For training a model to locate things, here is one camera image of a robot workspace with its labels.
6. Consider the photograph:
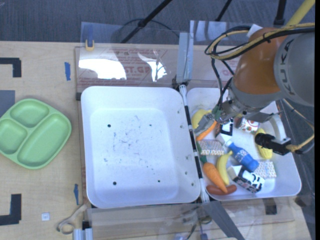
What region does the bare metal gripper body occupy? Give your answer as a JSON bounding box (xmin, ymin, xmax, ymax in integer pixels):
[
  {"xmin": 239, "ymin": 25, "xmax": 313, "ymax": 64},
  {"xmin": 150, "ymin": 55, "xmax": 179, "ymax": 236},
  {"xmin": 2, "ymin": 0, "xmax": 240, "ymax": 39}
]
[{"xmin": 194, "ymin": 99, "xmax": 251, "ymax": 135}]

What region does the black and white small carton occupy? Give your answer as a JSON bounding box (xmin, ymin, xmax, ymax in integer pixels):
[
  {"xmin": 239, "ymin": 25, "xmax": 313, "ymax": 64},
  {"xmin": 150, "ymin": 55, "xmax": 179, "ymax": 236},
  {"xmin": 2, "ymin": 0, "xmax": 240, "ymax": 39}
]
[{"xmin": 215, "ymin": 118, "xmax": 235, "ymax": 145}]

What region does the white can with orange print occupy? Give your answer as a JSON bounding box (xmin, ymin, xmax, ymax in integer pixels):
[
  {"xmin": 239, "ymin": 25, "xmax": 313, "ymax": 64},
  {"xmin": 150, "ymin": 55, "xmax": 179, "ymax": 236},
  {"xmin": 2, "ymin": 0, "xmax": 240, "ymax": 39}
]
[{"xmin": 234, "ymin": 117, "xmax": 261, "ymax": 135}]

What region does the yellow lemon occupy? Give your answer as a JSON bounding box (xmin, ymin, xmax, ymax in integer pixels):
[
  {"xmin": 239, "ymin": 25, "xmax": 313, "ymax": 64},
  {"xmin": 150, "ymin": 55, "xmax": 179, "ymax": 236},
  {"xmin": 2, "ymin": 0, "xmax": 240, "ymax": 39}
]
[{"xmin": 191, "ymin": 108, "xmax": 212, "ymax": 130}]

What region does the small orange carrot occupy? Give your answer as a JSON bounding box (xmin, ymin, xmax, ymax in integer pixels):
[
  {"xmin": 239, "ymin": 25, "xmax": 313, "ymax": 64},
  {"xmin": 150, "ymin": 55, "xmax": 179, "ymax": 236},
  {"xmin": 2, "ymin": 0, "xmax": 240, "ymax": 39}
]
[{"xmin": 195, "ymin": 120, "xmax": 218, "ymax": 142}]

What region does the tan waffle biscuit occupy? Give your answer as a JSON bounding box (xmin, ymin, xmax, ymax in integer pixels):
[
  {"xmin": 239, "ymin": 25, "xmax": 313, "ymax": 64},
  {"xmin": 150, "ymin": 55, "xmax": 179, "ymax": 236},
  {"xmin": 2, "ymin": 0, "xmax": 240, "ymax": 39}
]
[
  {"xmin": 198, "ymin": 139, "xmax": 226, "ymax": 157},
  {"xmin": 253, "ymin": 160, "xmax": 278, "ymax": 180}
]

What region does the blue bottle white cap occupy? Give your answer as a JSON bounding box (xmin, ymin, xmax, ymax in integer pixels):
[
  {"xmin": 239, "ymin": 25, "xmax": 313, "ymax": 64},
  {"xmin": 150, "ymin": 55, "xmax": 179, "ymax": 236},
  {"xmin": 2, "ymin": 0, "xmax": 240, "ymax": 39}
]
[{"xmin": 223, "ymin": 139, "xmax": 260, "ymax": 173}]

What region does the yellow corn cob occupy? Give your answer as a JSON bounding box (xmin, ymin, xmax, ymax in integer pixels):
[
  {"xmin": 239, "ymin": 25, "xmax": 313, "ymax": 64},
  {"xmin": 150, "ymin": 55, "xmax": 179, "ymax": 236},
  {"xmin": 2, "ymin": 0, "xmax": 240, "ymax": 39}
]
[{"xmin": 254, "ymin": 127, "xmax": 274, "ymax": 160}]

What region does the yellow banana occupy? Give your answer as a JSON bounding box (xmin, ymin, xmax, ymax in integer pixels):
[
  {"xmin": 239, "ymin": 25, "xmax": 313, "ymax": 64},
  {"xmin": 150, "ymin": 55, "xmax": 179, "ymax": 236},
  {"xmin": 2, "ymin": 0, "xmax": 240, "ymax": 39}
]
[{"xmin": 215, "ymin": 150, "xmax": 234, "ymax": 187}]

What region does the large orange carrot green top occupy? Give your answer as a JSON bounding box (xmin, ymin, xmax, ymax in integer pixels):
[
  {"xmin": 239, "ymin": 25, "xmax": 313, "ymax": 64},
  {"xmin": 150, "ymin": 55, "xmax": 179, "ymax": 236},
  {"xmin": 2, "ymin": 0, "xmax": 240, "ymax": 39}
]
[{"xmin": 196, "ymin": 141, "xmax": 229, "ymax": 195}]

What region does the red sausage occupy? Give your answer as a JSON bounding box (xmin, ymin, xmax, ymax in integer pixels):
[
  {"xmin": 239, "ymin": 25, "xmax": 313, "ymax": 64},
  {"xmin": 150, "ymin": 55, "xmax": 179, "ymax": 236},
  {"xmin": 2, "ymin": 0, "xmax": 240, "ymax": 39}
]
[{"xmin": 206, "ymin": 183, "xmax": 238, "ymax": 197}]

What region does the white plastic tray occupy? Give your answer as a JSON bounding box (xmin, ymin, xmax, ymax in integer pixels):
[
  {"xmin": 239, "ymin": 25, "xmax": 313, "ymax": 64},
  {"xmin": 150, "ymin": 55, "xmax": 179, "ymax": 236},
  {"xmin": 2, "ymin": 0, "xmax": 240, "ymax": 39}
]
[
  {"xmin": 80, "ymin": 85, "xmax": 202, "ymax": 209},
  {"xmin": 186, "ymin": 87, "xmax": 302, "ymax": 202}
]

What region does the green divided plate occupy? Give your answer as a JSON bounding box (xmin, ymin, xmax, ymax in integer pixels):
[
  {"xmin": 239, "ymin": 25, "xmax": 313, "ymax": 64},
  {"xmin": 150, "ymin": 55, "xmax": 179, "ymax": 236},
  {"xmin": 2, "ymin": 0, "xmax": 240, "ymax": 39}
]
[{"xmin": 0, "ymin": 98, "xmax": 73, "ymax": 170}]

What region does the black cylinder on white bracket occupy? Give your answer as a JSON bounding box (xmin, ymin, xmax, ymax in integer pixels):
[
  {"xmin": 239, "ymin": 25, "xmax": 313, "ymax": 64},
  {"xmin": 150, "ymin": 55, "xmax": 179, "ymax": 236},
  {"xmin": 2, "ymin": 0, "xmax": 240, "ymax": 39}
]
[{"xmin": 254, "ymin": 113, "xmax": 292, "ymax": 157}]

